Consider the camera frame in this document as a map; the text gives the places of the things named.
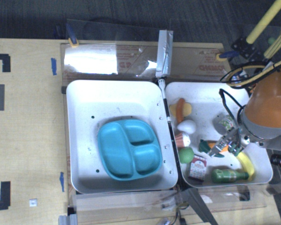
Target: green bottle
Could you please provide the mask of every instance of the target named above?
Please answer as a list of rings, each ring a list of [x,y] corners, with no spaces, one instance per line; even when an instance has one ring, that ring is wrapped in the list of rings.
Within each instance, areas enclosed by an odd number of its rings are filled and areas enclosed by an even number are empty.
[[[235,182],[237,180],[247,180],[249,174],[247,172],[238,172],[233,169],[214,169],[211,173],[211,179],[214,183]]]

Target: yellow pole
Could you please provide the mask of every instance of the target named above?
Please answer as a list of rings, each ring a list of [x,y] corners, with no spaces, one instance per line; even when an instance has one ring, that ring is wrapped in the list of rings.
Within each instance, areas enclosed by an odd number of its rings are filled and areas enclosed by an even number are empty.
[[[264,57],[267,59],[272,58],[281,48],[281,38],[278,38],[265,52]]]
[[[262,17],[253,31],[249,34],[246,41],[249,44],[253,44],[259,35],[263,32],[266,26],[272,21],[272,19],[277,15],[281,9],[281,0],[276,0],[272,6],[268,9],[266,14]]]

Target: yellow banana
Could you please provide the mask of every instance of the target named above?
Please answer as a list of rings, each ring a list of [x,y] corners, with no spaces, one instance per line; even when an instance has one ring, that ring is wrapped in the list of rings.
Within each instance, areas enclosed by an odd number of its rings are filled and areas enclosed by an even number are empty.
[[[248,181],[251,181],[253,179],[253,175],[255,173],[255,168],[248,158],[248,156],[244,152],[240,152],[237,155],[237,159],[241,163],[243,170],[249,174]]]

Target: small box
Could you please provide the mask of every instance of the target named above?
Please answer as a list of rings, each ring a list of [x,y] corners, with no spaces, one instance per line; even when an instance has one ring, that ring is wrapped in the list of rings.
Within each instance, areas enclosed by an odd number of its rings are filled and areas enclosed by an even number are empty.
[[[194,155],[193,160],[190,163],[189,178],[203,182],[206,173],[206,167],[207,160],[203,157]]]

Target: metal bracket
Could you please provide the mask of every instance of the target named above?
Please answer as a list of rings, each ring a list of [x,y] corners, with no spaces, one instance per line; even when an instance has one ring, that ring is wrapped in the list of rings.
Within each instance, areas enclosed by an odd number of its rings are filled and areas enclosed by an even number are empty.
[[[61,87],[61,93],[66,94],[67,93],[67,86],[62,86]]]
[[[188,203],[204,223],[209,222],[211,225],[218,225],[196,188],[188,188],[177,193],[175,199],[176,204]]]
[[[78,225],[77,214],[71,214],[70,216],[61,215],[58,218],[59,225]]]
[[[253,44],[247,43],[244,37],[240,37],[238,40],[236,40],[231,45],[231,48],[235,51],[238,51],[239,54],[248,61],[262,61],[264,59],[264,55],[258,51]]]
[[[157,78],[170,74],[173,49],[173,31],[160,30],[157,49]]]

